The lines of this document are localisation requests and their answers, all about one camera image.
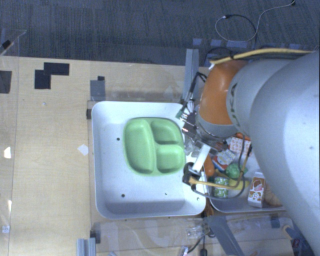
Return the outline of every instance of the green divided tray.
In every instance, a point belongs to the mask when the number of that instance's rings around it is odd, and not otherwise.
[[[185,165],[181,131],[169,119],[131,119],[124,127],[123,138],[126,162],[137,174],[171,174]]]

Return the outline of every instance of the table surface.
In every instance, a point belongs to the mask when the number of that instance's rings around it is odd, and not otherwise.
[[[35,89],[35,70],[43,70],[44,62],[69,63],[69,76],[52,75],[50,90]],[[170,98],[181,92],[185,68],[27,57],[18,59],[18,67],[9,255],[76,255],[77,239],[88,239],[91,230],[89,157],[78,150],[88,146],[90,80],[104,76],[106,88],[112,87],[122,97],[134,97],[147,88],[146,97]],[[288,239],[239,244],[244,251],[268,248],[266,255],[293,255]],[[176,256],[179,248],[141,246],[121,252],[119,245],[115,253]],[[217,242],[208,245],[208,250],[224,255]]]

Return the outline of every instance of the carpeted floor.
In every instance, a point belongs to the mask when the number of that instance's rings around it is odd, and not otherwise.
[[[1,0],[0,29],[25,29],[21,56],[184,65],[186,49],[236,49],[265,45],[313,50],[319,47],[320,1],[296,0]]]

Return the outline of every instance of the yellow cable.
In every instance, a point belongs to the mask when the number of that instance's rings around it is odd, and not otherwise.
[[[217,60],[210,60],[211,64],[221,64],[225,62],[229,62],[232,60],[239,60],[243,58],[247,58],[254,55],[261,55],[261,54],[309,54],[312,51],[309,50],[296,50],[296,49],[286,49],[286,48],[267,48],[267,49],[257,49],[251,50],[244,53],[239,53],[234,55],[233,57],[224,57]]]

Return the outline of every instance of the transparent plastic piece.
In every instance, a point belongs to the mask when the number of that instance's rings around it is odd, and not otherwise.
[[[20,37],[25,30],[0,31],[0,255],[8,255],[15,165]]]

